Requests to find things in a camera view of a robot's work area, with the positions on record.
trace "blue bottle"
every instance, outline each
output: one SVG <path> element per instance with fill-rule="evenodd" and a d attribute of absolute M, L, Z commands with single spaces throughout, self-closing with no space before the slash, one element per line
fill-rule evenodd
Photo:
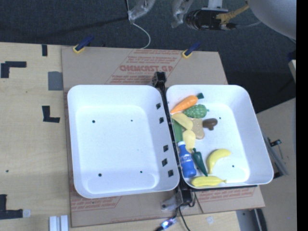
<path fill-rule="evenodd" d="M 193 165 L 192 155 L 186 150 L 186 144 L 184 141 L 178 142 L 180 149 L 180 163 L 182 166 L 183 176 L 185 178 L 194 177 L 197 174 L 196 169 Z"/>

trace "wooden table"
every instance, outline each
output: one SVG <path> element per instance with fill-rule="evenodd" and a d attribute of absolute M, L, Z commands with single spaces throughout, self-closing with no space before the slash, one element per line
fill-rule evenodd
<path fill-rule="evenodd" d="M 0 78 L 0 194 L 8 210 L 29 209 L 31 217 L 0 220 L 1 231 L 48 230 L 50 216 L 70 215 L 63 91 L 48 89 L 48 72 L 62 72 L 61 46 L 48 56 L 36 44 L 0 43 L 0 62 L 26 61 Z M 59 123 L 43 122 L 42 106 Z M 212 217 L 213 223 L 207 221 Z M 106 224 L 70 230 L 155 230 L 165 219 Z M 185 217 L 192 231 L 239 231 L 236 212 Z M 181 218 L 168 230 L 186 230 Z"/>

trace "orange carrot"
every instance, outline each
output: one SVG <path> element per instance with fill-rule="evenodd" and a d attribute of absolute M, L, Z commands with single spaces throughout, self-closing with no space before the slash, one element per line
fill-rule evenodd
<path fill-rule="evenodd" d="M 182 110 L 186 110 L 192 106 L 194 106 L 197 102 L 198 99 L 204 98 L 203 94 L 200 93 L 197 96 L 195 95 L 190 95 L 183 99 L 181 102 L 179 102 L 171 111 L 170 113 L 176 113 Z"/>

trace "cardboard sheet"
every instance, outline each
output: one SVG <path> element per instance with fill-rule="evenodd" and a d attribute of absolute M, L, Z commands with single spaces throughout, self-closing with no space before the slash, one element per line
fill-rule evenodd
<path fill-rule="evenodd" d="M 173 191 L 99 199 L 86 199 L 76 192 L 67 93 L 80 84 L 147 85 L 156 71 L 166 72 L 167 87 L 175 84 L 227 84 L 219 54 L 195 51 L 189 59 L 183 59 L 181 51 L 87 47 L 76 54 L 72 47 L 63 47 L 62 67 L 72 227 L 172 216 L 172 212 L 162 211 L 160 205 L 173 195 Z M 197 198 L 194 207 L 183 210 L 184 215 L 264 206 L 259 187 L 198 192 Z"/>

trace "hole in bin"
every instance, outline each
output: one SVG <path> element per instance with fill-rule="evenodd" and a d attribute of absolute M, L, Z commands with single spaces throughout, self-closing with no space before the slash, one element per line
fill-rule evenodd
<path fill-rule="evenodd" d="M 167 159 L 165 158 L 163 161 L 162 161 L 162 165 L 163 167 L 168 163 Z"/>
<path fill-rule="evenodd" d="M 168 171 L 168 176 L 169 176 L 169 177 L 173 176 L 173 170 L 169 170 L 169 171 Z"/>

